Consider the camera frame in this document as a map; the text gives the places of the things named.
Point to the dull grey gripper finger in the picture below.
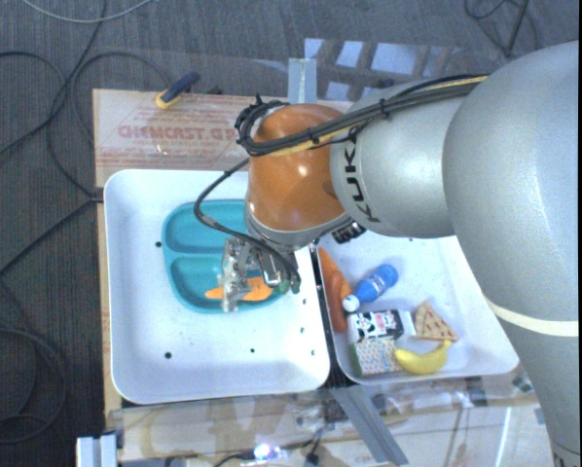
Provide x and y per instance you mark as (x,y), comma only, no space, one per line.
(229,296)
(244,285)

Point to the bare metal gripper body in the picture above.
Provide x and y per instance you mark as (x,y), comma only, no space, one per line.
(266,266)

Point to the orange carrot with green top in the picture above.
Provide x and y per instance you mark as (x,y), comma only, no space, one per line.
(259,291)

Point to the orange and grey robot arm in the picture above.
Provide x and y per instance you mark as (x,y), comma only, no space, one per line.
(505,173)

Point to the white plastic tray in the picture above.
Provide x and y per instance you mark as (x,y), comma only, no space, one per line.
(471,309)
(198,348)

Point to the blue divided plate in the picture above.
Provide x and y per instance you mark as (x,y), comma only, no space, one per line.
(193,246)

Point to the long orange sausage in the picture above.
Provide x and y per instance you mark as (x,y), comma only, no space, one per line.
(337,304)

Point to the thin black rod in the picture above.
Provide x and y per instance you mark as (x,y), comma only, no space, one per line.
(326,331)

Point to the blue bottle with white cap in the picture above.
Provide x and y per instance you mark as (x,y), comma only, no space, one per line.
(374,284)

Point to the cow print milk carton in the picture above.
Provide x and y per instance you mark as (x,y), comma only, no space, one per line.
(379,324)

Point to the patterned carton with green edge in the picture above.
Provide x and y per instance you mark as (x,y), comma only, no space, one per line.
(376,357)

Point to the pizza slice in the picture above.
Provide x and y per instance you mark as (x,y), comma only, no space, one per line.
(431,325)

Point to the brown cardboard board red print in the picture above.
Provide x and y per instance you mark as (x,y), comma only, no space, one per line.
(140,134)

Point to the yellow banana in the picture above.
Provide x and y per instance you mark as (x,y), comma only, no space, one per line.
(425,362)

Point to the black cylinder on white bracket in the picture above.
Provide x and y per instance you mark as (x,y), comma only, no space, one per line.
(348,232)

